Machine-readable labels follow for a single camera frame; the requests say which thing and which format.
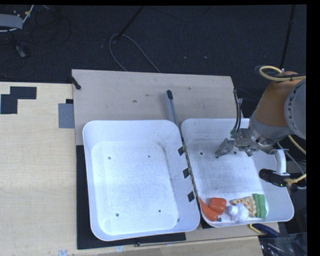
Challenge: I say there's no white plastic tray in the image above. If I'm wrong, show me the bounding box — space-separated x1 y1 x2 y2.
82 119 201 242
180 117 295 228

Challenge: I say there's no orange carrot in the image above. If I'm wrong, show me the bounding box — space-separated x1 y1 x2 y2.
199 197 223 223

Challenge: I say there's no pale wood board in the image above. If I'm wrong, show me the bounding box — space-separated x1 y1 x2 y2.
71 69 280 249

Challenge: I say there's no orange bell pepper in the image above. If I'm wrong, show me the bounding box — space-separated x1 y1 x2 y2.
208 197 228 215

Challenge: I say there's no white crumpled lump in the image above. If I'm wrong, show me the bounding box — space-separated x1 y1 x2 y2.
227 202 250 223

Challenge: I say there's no pizza slice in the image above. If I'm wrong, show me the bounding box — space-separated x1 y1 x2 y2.
229 196 258 218

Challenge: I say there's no green pea pod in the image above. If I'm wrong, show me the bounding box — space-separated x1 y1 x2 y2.
251 193 268 219

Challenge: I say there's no black cylinder on white bracket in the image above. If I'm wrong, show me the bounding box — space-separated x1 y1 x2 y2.
258 148 292 188

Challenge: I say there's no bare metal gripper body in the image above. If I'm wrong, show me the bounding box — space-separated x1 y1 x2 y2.
233 128 278 154

